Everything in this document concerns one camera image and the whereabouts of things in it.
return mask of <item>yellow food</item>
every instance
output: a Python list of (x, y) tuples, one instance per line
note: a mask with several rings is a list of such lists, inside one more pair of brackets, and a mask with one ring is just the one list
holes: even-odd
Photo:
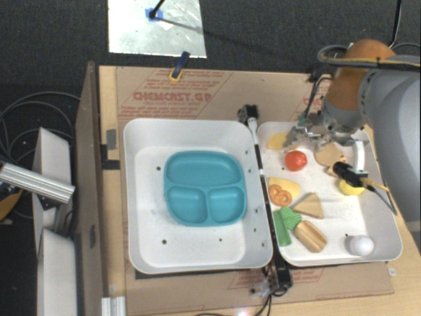
[(287, 135), (288, 135), (287, 132), (280, 132), (280, 133), (271, 135), (266, 147), (268, 149), (273, 149), (273, 150), (283, 150), (284, 143), (287, 141)]
[(278, 185), (283, 190), (288, 191), (293, 199), (298, 197), (298, 195), (300, 194), (300, 185), (288, 179), (270, 177), (269, 187), (271, 185)]
[(344, 179), (341, 179), (339, 182), (339, 188), (346, 196), (357, 196), (359, 194), (362, 194), (365, 188), (363, 187), (352, 187), (351, 185), (348, 185)]

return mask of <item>red tomato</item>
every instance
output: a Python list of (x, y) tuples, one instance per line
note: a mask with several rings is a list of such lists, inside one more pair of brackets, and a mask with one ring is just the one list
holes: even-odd
[(301, 151), (290, 151), (285, 156), (285, 165), (290, 171), (299, 171), (307, 165), (307, 157)]

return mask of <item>blue plate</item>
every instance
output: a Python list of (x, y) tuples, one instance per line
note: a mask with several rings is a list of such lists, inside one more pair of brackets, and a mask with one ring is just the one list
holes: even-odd
[(172, 155), (165, 164), (164, 192), (171, 216), (188, 226), (233, 224), (247, 206), (241, 166), (221, 152)]

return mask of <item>black carpet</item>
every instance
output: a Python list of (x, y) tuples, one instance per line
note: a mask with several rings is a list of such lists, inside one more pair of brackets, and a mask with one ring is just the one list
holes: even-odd
[[(207, 59), (189, 68), (310, 72), (317, 51), (362, 38), (389, 43), (396, 0), (200, 0)], [(420, 41), (421, 0), (403, 0), (397, 43)], [(108, 52), (107, 0), (0, 0), (0, 111), (31, 93), (79, 95), (88, 61), (99, 65), (173, 66), (176, 59)], [(416, 49), (402, 53), (419, 55)], [(49, 96), (72, 121), (76, 104)], [(23, 107), (7, 117), (10, 139), (39, 125), (65, 130), (53, 110)], [(16, 156), (36, 137), (16, 145)], [(22, 160), (31, 166), (30, 157)], [(29, 201), (19, 211), (30, 214)], [(0, 226), (0, 315), (36, 313), (31, 221), (11, 214)]]

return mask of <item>cheese wedge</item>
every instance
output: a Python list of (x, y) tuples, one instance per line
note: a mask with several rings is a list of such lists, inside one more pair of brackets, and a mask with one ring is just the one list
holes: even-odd
[(273, 150), (283, 150), (284, 143), (287, 141), (287, 135), (288, 135), (288, 132), (279, 132), (277, 134), (271, 135), (266, 147), (268, 149), (273, 149)]
[(317, 194), (312, 193), (293, 209), (294, 212), (309, 215), (317, 219), (323, 219), (323, 208)]
[(288, 179), (270, 177), (268, 188), (271, 185), (281, 186), (283, 190), (288, 191), (291, 194), (293, 199), (300, 194), (300, 185)]

